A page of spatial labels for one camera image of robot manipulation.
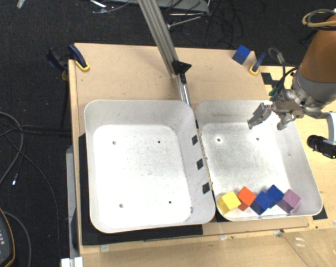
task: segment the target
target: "black floor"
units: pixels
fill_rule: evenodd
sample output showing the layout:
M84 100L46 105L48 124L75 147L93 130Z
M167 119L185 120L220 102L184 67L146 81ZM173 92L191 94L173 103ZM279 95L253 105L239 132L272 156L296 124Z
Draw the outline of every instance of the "black floor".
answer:
M0 0L0 111L14 116L21 125L59 128L65 97L65 82L46 61L46 52L57 47L65 53L73 42L154 45L141 10L136 5L106 14L89 1L26 0L17 9L18 0ZM118 7L119 3L109 3ZM301 20L313 10L336 7L336 0L214 0L210 14L176 27L172 39L176 47L234 49L238 45L260 55L269 47L279 49L287 63L298 65L307 49L300 43L310 29ZM166 16L172 21L177 18ZM276 62L267 57L264 64ZM10 124L0 118L0 135ZM23 159L16 186L12 180L18 171L15 163L0 188L0 206L25 224L32 240L32 266L58 266L60 256L68 257L66 148L71 139L57 133L25 134L26 155L37 165L56 197L28 160ZM64 129L70 129L66 112ZM19 134L8 134L19 145ZM0 138L0 178L16 155L5 137ZM58 225L60 242L58 242ZM17 247L14 266L27 266L27 242L21 227L9 219Z

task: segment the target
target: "wooden table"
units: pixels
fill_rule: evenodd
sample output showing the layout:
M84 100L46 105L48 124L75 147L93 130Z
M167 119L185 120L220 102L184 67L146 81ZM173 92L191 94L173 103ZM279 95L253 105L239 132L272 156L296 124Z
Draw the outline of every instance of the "wooden table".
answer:
M73 157L79 252L85 266L336 266L336 160L306 145L311 134L327 137L326 121L305 117L297 127L317 181L328 218L285 217L246 222L209 222L203 236L138 241L106 246L81 244L78 137L85 132L83 111L92 100L178 100L176 81L156 47L76 44L91 69L69 62ZM267 100L270 86L261 74L231 58L235 51L177 48L180 60L192 64L187 82L193 109L203 100ZM275 79L280 67L261 67ZM336 111L336 102L326 108ZM282 236L274 235L283 229Z

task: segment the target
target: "yellow cube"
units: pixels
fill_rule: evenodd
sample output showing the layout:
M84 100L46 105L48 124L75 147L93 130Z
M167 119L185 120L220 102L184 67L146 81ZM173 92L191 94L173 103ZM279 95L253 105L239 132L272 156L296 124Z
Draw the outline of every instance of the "yellow cube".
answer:
M222 214L227 214L230 210L241 205L239 198L237 198L235 192L231 191L225 195L223 195L217 201L217 205L222 212Z

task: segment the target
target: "metal plate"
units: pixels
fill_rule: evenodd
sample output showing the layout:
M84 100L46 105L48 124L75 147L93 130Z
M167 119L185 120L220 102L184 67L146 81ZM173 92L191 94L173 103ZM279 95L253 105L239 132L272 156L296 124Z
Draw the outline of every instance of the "metal plate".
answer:
M288 216L315 215L322 199L305 155L295 123L278 131L279 118L248 128L247 120L261 101L204 101L196 108L201 139L216 199L246 186L255 194L276 185L292 189L301 197ZM223 215L231 221L282 217L278 206L258 216L251 208L234 209Z
M214 216L188 105L93 101L85 108L85 128L90 218L99 231L203 224Z

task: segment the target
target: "blue cube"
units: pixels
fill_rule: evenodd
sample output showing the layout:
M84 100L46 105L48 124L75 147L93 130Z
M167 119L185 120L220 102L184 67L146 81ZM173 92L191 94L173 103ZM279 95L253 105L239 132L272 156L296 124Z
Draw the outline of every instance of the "blue cube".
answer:
M243 45L240 45L233 56L233 60L242 65L245 62L247 56L250 54L250 52L251 50L244 47Z
M253 209L256 214L261 215L271 206L272 202L273 200L264 191L262 191L258 194L252 205L250 205L250 208Z
M282 193L282 191L280 191L275 185L272 185L268 189L266 194L273 200L270 207L273 207L284 197L284 194Z

